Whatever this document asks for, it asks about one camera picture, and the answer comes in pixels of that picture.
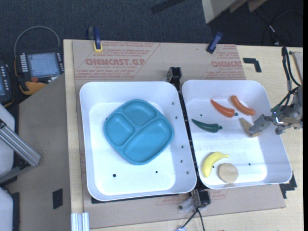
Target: blue divided plate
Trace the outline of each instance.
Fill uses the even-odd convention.
[[[107,118],[104,134],[127,161],[142,165],[157,157],[171,143],[174,131],[155,107],[144,100],[134,99]]]

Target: gray carpet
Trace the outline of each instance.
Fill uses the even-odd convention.
[[[9,62],[16,38],[31,26],[50,27],[61,40],[85,39],[88,26],[97,26],[104,40],[212,40],[201,0],[0,0],[0,7],[0,53]],[[38,29],[25,34],[17,49],[48,48],[56,42],[52,33]]]

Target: toy banana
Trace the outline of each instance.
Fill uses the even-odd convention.
[[[202,163],[202,173],[204,177],[209,177],[209,175],[211,174],[213,164],[224,157],[229,157],[229,154],[224,154],[221,152],[213,152],[210,155],[208,155]]]

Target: black wire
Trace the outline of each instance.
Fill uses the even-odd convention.
[[[284,109],[287,107],[287,105],[288,105],[288,103],[289,103],[289,101],[290,101],[290,98],[291,98],[291,91],[288,92],[288,94],[286,95],[286,97],[287,97],[287,98],[286,98],[287,100],[286,100],[284,106],[282,107],[282,109],[280,110],[281,112],[284,111]]]
[[[288,9],[286,11],[284,11],[283,13],[281,13],[280,15],[272,18],[269,13],[267,11],[265,11],[262,7],[260,7],[260,9],[269,17],[271,18],[271,21],[268,23],[257,11],[255,11],[255,13],[261,18],[262,21],[264,21],[264,23],[267,25],[267,27],[264,29],[263,33],[262,33],[262,38],[261,38],[261,45],[264,45],[264,37],[265,37],[265,34],[267,32],[267,30],[270,30],[270,33],[271,33],[271,37],[274,38],[272,35],[274,34],[271,30],[270,27],[272,27],[272,25],[282,16],[284,16],[285,14],[287,14],[288,12],[293,12],[294,14],[298,15],[299,17],[303,18],[303,15],[301,15],[300,13],[296,12],[295,10],[293,9]],[[285,31],[288,35],[289,35],[289,42],[286,43],[286,45],[291,45],[292,43],[292,34],[286,30],[279,22],[276,22],[280,28]]]
[[[198,211],[199,216],[200,216],[200,219],[201,219],[202,229],[203,229],[203,231],[205,231],[205,227],[204,227],[204,223],[203,223],[202,215],[201,215],[201,212],[200,212],[199,208],[197,208],[197,211]]]
[[[37,29],[37,28],[47,29],[47,30],[51,31],[57,37],[58,48],[60,47],[60,38],[59,38],[58,34],[54,30],[52,30],[51,28],[49,28],[47,26],[32,26],[32,27],[27,28],[25,31],[23,31],[21,34],[19,34],[19,36],[17,37],[17,39],[15,41],[15,44],[14,44],[14,56],[15,57],[16,57],[17,43],[18,43],[19,39],[22,37],[22,35],[24,35],[26,32],[28,32],[30,30]]]
[[[180,229],[184,228],[191,221],[191,219],[197,214],[197,212],[200,215],[202,229],[203,229],[203,231],[205,231],[205,227],[204,227],[202,215],[201,215],[200,210],[199,210],[199,206],[196,208],[195,212],[191,215],[191,217],[184,223],[184,225],[182,227],[180,227]]]
[[[192,216],[184,223],[184,225],[181,227],[181,229],[184,228],[190,222],[190,220],[194,217],[194,215],[196,215],[197,209],[198,209],[198,207],[196,208],[196,211],[192,214]]]
[[[292,81],[293,81],[297,86],[300,86],[300,84],[299,84],[299,83],[294,79],[294,77],[293,77],[292,70],[291,70],[291,64],[290,64],[290,58],[289,58],[288,52],[286,53],[286,58],[287,58],[288,70],[289,70],[290,77],[291,77]]]
[[[295,92],[297,91],[298,88],[299,88],[299,87],[295,87],[295,88],[292,89],[290,92],[288,92],[288,94],[280,101],[280,103],[278,104],[278,106],[281,106],[281,105],[283,104],[283,102],[284,102],[286,99],[288,99],[287,102],[285,103],[285,106],[286,106],[286,105],[288,104],[289,100],[290,100],[291,94],[295,93]]]
[[[287,78],[287,80],[290,80],[290,74],[286,65],[286,55],[288,54],[288,51],[285,47],[282,47],[282,65],[283,65],[283,69],[285,72],[285,76]]]

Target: green pepper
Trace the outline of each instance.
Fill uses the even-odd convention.
[[[205,130],[205,131],[208,131],[208,132],[211,132],[211,133],[216,133],[218,132],[220,129],[222,129],[222,126],[220,126],[219,124],[217,123],[212,123],[212,124],[209,124],[209,123],[204,123],[204,122],[201,122],[201,121],[196,121],[194,119],[192,119],[192,122],[198,126],[199,128]]]

